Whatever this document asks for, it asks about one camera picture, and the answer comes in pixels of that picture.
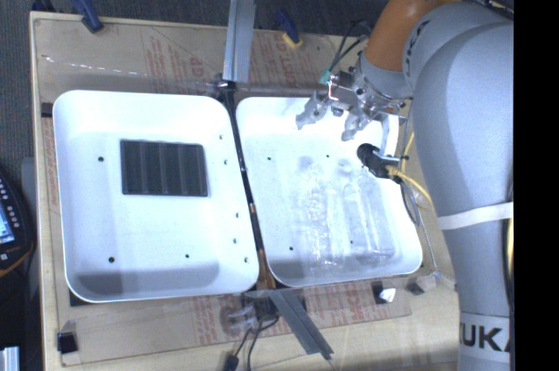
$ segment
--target white strap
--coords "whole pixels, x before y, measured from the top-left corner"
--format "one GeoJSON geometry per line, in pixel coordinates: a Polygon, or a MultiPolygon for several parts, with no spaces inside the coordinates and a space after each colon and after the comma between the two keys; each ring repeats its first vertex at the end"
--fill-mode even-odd
{"type": "Polygon", "coordinates": [[[475,225],[476,223],[510,219],[513,214],[514,206],[512,202],[498,203],[497,205],[475,208],[451,216],[439,217],[438,226],[441,230],[456,230],[475,225]]]}

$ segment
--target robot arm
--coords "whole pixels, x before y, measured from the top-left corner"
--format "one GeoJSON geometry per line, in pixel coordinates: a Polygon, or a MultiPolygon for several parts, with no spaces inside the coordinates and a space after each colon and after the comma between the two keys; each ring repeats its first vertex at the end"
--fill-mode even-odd
{"type": "Polygon", "coordinates": [[[458,285],[459,371],[514,367],[503,260],[512,218],[513,40],[512,20],[478,3],[390,0],[353,74],[331,75],[328,96],[314,96],[298,117],[302,127],[320,118],[318,106],[347,113],[348,140],[413,98],[418,158],[458,285]]]}

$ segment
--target screen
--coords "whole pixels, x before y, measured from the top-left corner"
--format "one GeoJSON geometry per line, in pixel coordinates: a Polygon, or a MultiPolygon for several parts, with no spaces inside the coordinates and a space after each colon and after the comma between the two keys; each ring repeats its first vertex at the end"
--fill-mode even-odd
{"type": "Polygon", "coordinates": [[[8,217],[4,213],[2,206],[0,206],[0,244],[15,241],[14,234],[8,224],[8,217]]]}

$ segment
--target plastic bottle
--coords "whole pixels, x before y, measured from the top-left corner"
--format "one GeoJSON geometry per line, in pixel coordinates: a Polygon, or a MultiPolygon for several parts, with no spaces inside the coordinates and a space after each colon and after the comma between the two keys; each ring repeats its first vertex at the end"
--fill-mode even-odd
{"type": "Polygon", "coordinates": [[[382,179],[361,168],[352,173],[342,193],[351,254],[365,265],[381,264],[396,253],[378,180],[382,179]]]}
{"type": "Polygon", "coordinates": [[[335,188],[323,180],[318,168],[304,177],[301,198],[301,235],[304,267],[312,276],[336,274],[343,267],[340,232],[341,199],[335,188]]]}

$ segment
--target water bottle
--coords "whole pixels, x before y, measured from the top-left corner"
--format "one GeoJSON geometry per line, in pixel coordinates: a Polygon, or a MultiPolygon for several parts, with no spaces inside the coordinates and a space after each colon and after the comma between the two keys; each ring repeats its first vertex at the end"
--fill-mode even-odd
{"type": "Polygon", "coordinates": [[[363,265],[379,265],[396,253],[379,180],[361,168],[352,173],[342,193],[351,254],[363,265]]]}
{"type": "Polygon", "coordinates": [[[304,267],[311,276],[332,276],[343,267],[339,230],[341,199],[319,168],[309,168],[301,193],[301,241],[304,267]]]}

